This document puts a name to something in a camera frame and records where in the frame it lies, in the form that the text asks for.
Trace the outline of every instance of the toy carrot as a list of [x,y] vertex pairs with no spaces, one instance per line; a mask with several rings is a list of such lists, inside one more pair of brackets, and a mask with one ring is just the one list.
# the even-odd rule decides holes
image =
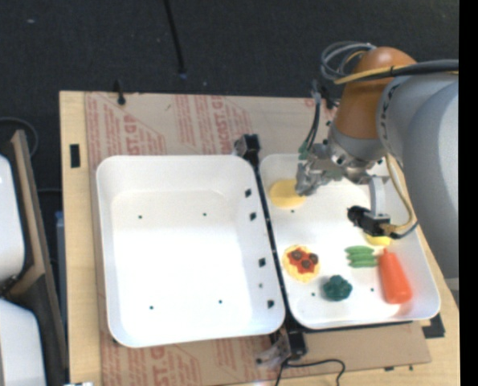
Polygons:
[[388,303],[408,302],[412,298],[412,290],[395,253],[384,248],[378,263],[385,300]]

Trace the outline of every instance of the cardboard sheet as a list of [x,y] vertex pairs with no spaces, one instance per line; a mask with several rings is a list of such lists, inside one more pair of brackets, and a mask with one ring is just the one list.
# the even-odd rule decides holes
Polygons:
[[[115,154],[229,154],[234,141],[245,133],[259,135],[261,158],[295,153],[307,136],[315,109],[310,98],[171,94],[133,94],[125,98],[126,103],[119,105],[117,94],[86,94],[92,188],[99,163]],[[318,141],[325,137],[325,123],[332,118],[333,110],[321,110]],[[97,221],[94,228],[104,386],[211,386],[276,378],[277,370],[258,367],[255,362],[255,357],[271,346],[268,336],[142,349],[117,344],[106,323]],[[315,333],[306,339],[309,353],[302,362],[338,358],[347,370],[430,361],[418,323]],[[284,377],[338,370],[337,365],[288,369]]]

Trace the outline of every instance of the toy pizza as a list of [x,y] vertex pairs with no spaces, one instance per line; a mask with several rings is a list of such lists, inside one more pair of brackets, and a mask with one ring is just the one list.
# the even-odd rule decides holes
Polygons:
[[290,276],[304,283],[312,280],[321,267],[317,254],[300,244],[285,250],[281,263]]

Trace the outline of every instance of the green toy vegetable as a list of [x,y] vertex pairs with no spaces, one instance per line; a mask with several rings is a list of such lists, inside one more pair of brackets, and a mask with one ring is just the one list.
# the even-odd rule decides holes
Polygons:
[[324,284],[323,289],[328,299],[338,302],[348,298],[353,287],[346,279],[336,274]]

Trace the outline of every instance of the black floor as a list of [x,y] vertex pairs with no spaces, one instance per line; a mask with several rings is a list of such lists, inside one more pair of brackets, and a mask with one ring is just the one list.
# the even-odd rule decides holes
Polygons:
[[[170,0],[188,78],[162,0],[0,0],[0,117],[39,134],[39,189],[61,188],[59,91],[305,97],[319,56],[342,40],[417,60],[459,57],[460,0]],[[16,126],[0,126],[0,145]],[[41,193],[55,246],[58,193]]]

